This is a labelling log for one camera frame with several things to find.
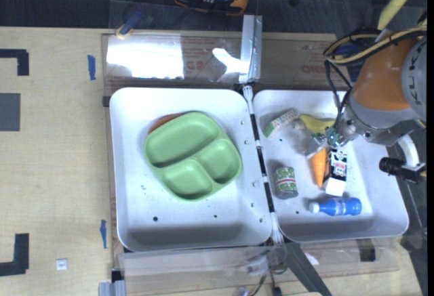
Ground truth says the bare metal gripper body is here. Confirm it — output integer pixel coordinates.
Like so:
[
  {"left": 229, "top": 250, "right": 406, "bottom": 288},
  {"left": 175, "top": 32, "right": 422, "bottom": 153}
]
[{"left": 317, "top": 114, "right": 359, "bottom": 148}]

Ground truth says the orange carrot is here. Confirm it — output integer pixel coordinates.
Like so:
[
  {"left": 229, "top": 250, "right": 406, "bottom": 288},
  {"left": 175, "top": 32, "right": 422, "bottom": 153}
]
[{"left": 310, "top": 148, "right": 328, "bottom": 189}]

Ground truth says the yellow banana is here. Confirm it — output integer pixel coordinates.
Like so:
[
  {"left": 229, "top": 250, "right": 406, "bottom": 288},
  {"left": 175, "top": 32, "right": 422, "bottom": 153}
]
[{"left": 299, "top": 113, "right": 337, "bottom": 135}]

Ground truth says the black and white milk carton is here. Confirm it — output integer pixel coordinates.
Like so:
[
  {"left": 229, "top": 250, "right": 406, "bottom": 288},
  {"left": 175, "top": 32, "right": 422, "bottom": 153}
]
[{"left": 324, "top": 148, "right": 349, "bottom": 198}]

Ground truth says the green and white carton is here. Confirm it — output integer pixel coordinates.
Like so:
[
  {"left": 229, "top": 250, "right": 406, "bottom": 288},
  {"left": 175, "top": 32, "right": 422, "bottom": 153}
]
[{"left": 263, "top": 108, "right": 300, "bottom": 138}]

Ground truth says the green can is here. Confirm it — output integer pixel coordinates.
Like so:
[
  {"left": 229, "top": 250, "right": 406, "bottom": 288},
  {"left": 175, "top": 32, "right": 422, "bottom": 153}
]
[{"left": 274, "top": 166, "right": 300, "bottom": 200}]

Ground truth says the blue bottle white cap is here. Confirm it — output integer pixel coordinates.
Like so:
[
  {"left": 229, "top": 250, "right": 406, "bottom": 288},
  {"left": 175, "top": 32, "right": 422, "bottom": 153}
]
[{"left": 309, "top": 196, "right": 363, "bottom": 217}]

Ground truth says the white plastic tray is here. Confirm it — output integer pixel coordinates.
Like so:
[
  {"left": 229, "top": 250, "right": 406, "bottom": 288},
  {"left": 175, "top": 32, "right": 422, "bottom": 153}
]
[
  {"left": 108, "top": 86, "right": 273, "bottom": 253},
  {"left": 252, "top": 89, "right": 410, "bottom": 244}
]

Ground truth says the green divided plate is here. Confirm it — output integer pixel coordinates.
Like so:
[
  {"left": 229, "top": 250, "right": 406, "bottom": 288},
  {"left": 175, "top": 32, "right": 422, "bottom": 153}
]
[{"left": 143, "top": 111, "right": 243, "bottom": 202}]

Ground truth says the orange plate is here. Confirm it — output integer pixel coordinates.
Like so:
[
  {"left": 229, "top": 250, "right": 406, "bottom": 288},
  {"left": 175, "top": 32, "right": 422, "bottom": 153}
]
[{"left": 147, "top": 112, "right": 186, "bottom": 135}]

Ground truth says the black cylinder on white bracket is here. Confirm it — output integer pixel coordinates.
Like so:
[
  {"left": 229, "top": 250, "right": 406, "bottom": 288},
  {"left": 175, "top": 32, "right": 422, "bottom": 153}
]
[{"left": 378, "top": 134, "right": 426, "bottom": 184}]

